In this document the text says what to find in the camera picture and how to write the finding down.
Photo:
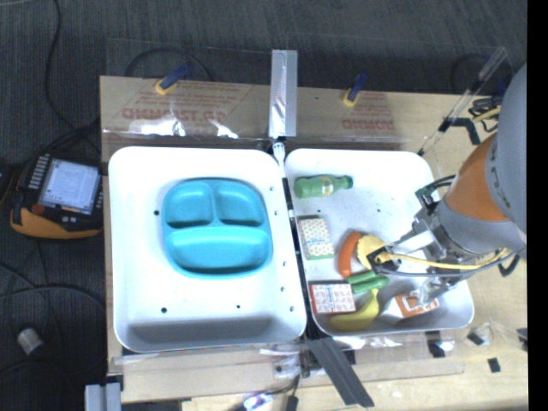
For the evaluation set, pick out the orange sausage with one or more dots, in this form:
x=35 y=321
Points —
x=346 y=253

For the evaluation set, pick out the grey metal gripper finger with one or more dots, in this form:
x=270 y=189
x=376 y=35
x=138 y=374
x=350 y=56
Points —
x=423 y=293
x=436 y=293

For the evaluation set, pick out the yellow toy bread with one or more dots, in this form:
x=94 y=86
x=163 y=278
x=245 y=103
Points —
x=367 y=246

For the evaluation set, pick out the brown cardboard board red print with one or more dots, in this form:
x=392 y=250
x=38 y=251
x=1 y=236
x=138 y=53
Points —
x=240 y=101

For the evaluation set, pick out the white carton with yellow pattern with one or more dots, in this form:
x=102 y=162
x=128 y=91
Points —
x=316 y=238

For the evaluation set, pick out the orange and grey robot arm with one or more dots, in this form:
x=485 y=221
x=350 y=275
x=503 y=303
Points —
x=484 y=178

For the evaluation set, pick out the orange and white carton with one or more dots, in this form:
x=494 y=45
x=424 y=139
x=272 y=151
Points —
x=409 y=305

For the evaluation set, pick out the white plastic tray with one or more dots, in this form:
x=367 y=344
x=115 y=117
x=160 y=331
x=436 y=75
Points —
x=385 y=204
x=137 y=246

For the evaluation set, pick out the grey metal can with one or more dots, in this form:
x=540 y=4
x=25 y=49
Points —
x=30 y=341

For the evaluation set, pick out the yellow banana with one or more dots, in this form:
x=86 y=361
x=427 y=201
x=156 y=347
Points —
x=359 y=315

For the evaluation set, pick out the white carton with red pattern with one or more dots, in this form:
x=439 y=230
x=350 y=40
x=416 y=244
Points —
x=331 y=299

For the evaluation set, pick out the blue divided plate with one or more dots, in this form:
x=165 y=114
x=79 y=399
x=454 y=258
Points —
x=216 y=229

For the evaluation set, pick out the green plastic bottle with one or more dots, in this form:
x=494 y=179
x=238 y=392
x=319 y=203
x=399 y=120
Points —
x=319 y=186

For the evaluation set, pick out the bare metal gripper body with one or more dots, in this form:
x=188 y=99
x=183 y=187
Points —
x=445 y=268

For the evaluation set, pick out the green toy vegetable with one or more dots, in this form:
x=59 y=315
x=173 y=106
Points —
x=367 y=281

